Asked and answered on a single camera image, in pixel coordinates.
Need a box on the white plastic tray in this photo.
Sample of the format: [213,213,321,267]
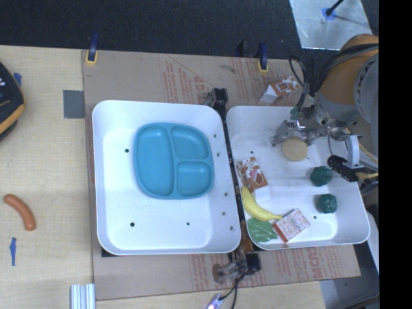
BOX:
[225,105,371,250]
[91,100,242,256]

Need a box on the orange sausage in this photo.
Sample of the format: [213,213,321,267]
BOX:
[3,194,37,232]

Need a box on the brown cardboard board red print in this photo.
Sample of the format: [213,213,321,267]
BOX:
[82,50,362,301]

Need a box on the green lettuce leaf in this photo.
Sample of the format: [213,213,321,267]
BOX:
[247,217,279,244]

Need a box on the tan round biscuit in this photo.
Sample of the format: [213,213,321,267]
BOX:
[281,136,309,162]

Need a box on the black cylinder on white bracket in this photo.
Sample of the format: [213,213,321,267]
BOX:
[326,133,365,183]

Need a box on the thin black rod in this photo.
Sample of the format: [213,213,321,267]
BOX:
[218,105,249,254]

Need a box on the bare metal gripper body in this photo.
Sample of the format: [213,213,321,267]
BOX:
[293,105,339,136]

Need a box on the blue divided plate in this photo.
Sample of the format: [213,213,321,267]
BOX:
[133,122,215,200]

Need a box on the yellow banana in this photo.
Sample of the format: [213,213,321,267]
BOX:
[240,186,283,223]

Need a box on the orange and white carton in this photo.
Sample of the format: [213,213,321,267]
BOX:
[259,77,302,106]
[236,156,271,204]
[272,208,311,244]

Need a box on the green broccoli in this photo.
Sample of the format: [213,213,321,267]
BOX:
[310,165,333,187]
[314,193,338,214]

